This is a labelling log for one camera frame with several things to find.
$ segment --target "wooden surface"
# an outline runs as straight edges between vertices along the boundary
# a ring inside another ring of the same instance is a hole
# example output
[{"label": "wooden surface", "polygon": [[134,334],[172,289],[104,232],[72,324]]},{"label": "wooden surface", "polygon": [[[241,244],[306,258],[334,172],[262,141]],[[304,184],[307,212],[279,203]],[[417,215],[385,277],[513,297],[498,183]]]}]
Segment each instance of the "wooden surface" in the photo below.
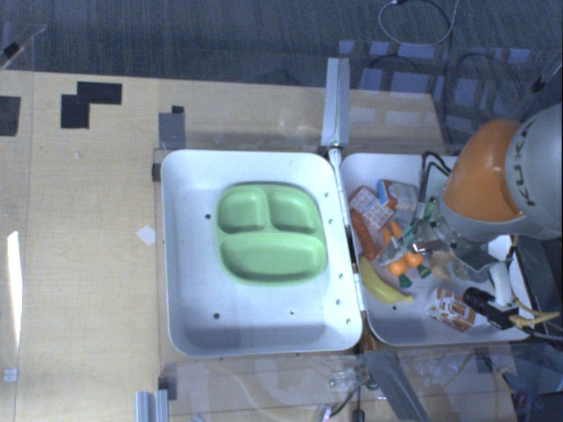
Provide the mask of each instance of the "wooden surface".
[{"label": "wooden surface", "polygon": [[[30,79],[26,73],[4,73],[16,82]],[[123,84],[122,105],[91,105],[90,129],[61,129],[61,95],[76,94],[77,81]],[[167,364],[187,367],[191,386],[182,392],[193,401],[184,415],[172,418],[176,422],[188,421],[190,408],[197,408],[206,422],[312,421],[323,399],[343,397],[328,389],[326,371],[344,366],[322,356],[298,363],[270,358],[217,366],[167,352],[166,346],[160,352],[159,335],[165,331],[159,332],[163,325],[158,322],[157,248],[136,234],[145,226],[157,228],[150,171],[158,147],[158,113],[184,106],[192,147],[225,148],[235,142],[237,148],[279,148],[285,140],[313,148],[323,114],[322,90],[38,73],[20,91],[23,105],[33,102],[33,131],[23,130],[14,139],[28,142],[31,158],[7,158],[4,145],[10,140],[0,144],[1,164],[25,164],[31,171],[19,378],[17,385],[2,388],[0,411],[8,415],[3,420],[11,420],[17,386],[18,422],[130,421],[135,392],[154,391]],[[398,142],[413,151],[429,144],[439,149],[431,101],[418,100],[417,113],[413,98],[404,105],[399,100],[353,92],[352,126],[363,137],[383,142],[380,151]],[[411,125],[398,118],[401,108],[408,109]],[[374,125],[368,128],[370,120]],[[412,124],[424,130],[413,131]],[[17,199],[18,189],[9,187],[9,195]],[[202,384],[203,376],[207,381]],[[269,390],[265,377],[271,380]],[[320,390],[315,392],[308,380],[320,382]],[[513,420],[506,393],[475,392],[480,402],[489,402],[490,411],[495,401],[498,414],[507,415],[497,420]],[[368,420],[395,420],[380,397],[364,396],[372,405]],[[433,398],[439,404],[433,406]],[[439,410],[444,398],[429,397],[429,407],[445,414]],[[295,404],[299,408],[289,408]],[[346,413],[335,420],[347,420]]]}]

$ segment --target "toy banana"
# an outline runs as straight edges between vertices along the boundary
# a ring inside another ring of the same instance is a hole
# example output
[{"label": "toy banana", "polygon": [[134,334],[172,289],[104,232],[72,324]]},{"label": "toy banana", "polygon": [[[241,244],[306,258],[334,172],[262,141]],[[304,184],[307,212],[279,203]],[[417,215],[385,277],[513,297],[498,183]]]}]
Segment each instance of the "toy banana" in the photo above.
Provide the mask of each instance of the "toy banana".
[{"label": "toy banana", "polygon": [[413,301],[412,295],[404,295],[381,280],[371,263],[365,257],[360,258],[360,275],[362,276],[363,286],[383,303],[391,305],[395,302]]}]

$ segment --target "banana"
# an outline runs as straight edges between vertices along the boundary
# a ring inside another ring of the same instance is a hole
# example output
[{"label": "banana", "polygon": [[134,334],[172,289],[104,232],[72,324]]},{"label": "banana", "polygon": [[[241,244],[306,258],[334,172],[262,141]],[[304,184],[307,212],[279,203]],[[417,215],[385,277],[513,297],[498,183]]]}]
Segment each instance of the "banana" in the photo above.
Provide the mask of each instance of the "banana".
[{"label": "banana", "polygon": [[381,280],[371,263],[365,257],[360,258],[360,275],[362,276],[363,286],[383,303],[391,305],[395,302],[413,301],[412,295],[404,295]]}]

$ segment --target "green divided plate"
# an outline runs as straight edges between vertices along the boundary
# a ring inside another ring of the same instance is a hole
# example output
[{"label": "green divided plate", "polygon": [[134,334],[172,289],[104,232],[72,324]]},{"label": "green divided plate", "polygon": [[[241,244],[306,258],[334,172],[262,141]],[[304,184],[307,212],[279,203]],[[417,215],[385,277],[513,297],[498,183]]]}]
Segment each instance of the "green divided plate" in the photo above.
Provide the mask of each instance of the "green divided plate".
[{"label": "green divided plate", "polygon": [[326,268],[326,240],[315,201],[287,185],[233,186],[216,213],[219,256],[240,282],[287,286]]}]

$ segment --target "table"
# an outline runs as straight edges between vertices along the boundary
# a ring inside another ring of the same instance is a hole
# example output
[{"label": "table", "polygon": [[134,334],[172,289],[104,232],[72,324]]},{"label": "table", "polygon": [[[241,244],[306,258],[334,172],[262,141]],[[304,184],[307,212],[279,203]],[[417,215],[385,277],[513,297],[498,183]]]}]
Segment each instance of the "table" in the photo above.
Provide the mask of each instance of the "table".
[{"label": "table", "polygon": [[[158,115],[183,106],[189,148],[313,151],[324,90],[17,71],[2,77],[0,93],[22,98],[18,136],[0,137],[0,181],[16,201],[11,207],[21,203],[14,217],[22,221],[24,305],[18,379],[4,383],[0,411],[18,422],[129,421],[135,392],[154,391],[161,374],[157,249],[150,235],[139,236],[156,227],[151,172]],[[121,84],[121,104],[90,104],[89,129],[61,129],[61,95],[77,94],[78,82]],[[352,91],[350,106],[358,149],[442,148],[430,98]],[[410,114],[407,123],[400,112]],[[330,391],[327,372],[351,361],[311,355],[210,366],[177,359],[201,380],[187,407],[206,421],[312,420]],[[323,386],[315,389],[318,380]],[[296,383],[299,398],[288,392]],[[478,398],[483,407],[495,402],[503,420],[515,420],[502,389],[473,392],[464,398]],[[378,420],[395,420],[381,394],[364,398]],[[451,414],[440,393],[424,403],[429,413]],[[334,420],[346,420],[344,413]]]}]

